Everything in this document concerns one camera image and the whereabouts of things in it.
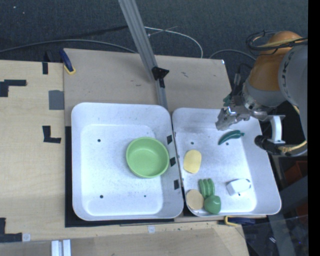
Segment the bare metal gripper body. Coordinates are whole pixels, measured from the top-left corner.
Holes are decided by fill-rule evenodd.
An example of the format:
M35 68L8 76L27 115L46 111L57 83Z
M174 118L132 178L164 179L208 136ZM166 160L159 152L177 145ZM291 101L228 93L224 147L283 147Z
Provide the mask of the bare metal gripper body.
M264 121L268 117L270 108L259 104L250 95L231 95L225 98L228 114L238 115L237 121L247 121L250 117Z

